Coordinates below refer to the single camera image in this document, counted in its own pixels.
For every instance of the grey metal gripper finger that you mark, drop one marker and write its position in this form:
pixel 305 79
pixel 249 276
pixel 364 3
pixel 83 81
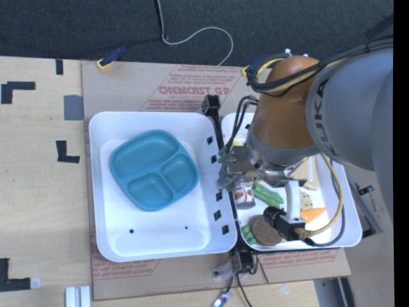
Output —
pixel 243 178
pixel 225 180

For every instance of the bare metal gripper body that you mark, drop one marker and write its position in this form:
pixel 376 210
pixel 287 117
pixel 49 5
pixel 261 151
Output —
pixel 243 160

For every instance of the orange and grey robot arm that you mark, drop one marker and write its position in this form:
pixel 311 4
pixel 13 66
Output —
pixel 345 114

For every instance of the red and white can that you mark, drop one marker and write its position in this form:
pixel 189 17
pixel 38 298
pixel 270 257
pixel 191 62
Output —
pixel 245 197

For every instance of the green bean pods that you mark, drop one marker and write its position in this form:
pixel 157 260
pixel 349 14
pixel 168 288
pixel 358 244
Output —
pixel 266 195

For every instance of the green toy vegetable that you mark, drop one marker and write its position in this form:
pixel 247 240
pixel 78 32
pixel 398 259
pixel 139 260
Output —
pixel 247 233

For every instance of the brown round biscuit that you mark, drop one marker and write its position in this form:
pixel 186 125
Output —
pixel 263 232

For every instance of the beige bread slice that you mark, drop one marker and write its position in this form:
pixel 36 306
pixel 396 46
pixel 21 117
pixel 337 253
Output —
pixel 308 174

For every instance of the beige chip cookie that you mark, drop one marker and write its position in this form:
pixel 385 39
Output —
pixel 306 201

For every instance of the blue divided plate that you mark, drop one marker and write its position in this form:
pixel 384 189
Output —
pixel 150 168

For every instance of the orange carrot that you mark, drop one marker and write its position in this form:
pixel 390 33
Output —
pixel 311 214

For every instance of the white plastic tray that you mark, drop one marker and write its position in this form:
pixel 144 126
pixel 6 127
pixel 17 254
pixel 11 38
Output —
pixel 348 222
pixel 153 235

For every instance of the brown cardboard board red print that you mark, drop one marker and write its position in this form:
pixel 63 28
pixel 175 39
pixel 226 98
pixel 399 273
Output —
pixel 128 85

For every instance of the black cylinder on white bracket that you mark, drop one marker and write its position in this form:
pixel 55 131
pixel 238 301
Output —
pixel 292 200

